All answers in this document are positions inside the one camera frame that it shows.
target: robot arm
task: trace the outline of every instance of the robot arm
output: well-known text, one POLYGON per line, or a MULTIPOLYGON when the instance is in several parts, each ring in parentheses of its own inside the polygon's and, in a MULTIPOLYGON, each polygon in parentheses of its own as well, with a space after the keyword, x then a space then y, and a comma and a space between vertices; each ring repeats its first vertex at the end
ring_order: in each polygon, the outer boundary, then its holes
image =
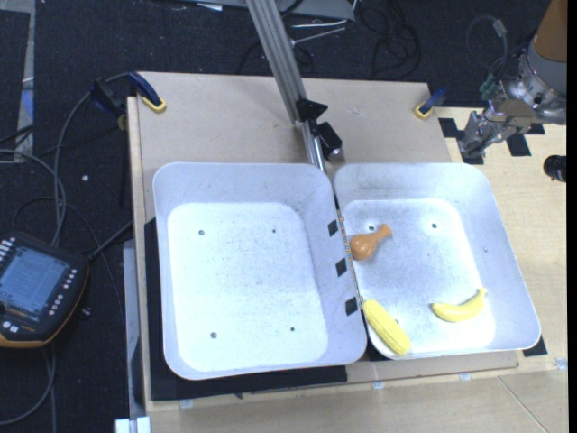
POLYGON ((566 124, 567 120, 567 0, 551 0, 549 7, 519 58, 515 80, 499 79, 477 114, 471 112, 459 148, 465 158, 483 156, 485 148, 525 134, 533 124, 566 124))

